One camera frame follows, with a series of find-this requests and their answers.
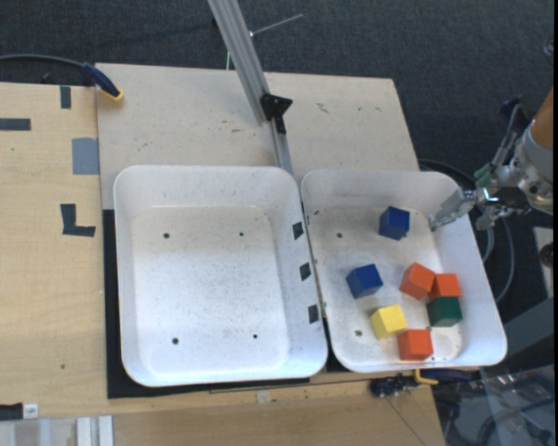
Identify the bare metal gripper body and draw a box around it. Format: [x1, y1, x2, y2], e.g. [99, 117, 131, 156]
[474, 151, 555, 216]

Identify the blue cube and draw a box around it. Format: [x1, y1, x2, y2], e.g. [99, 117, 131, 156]
[378, 205, 411, 242]
[344, 262, 385, 301]

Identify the orange cube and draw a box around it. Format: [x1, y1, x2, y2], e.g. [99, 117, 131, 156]
[398, 261, 437, 302]
[428, 272, 463, 302]
[396, 328, 435, 362]

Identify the white plastic tray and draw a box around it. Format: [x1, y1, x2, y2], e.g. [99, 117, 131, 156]
[300, 168, 509, 374]
[113, 164, 329, 388]

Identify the green cube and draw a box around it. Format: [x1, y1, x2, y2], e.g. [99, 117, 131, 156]
[425, 295, 464, 329]

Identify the yellow cube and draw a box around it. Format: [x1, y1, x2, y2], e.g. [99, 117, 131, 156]
[368, 303, 409, 341]

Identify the pale wood board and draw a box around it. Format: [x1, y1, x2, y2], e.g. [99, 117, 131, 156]
[94, 62, 481, 395]

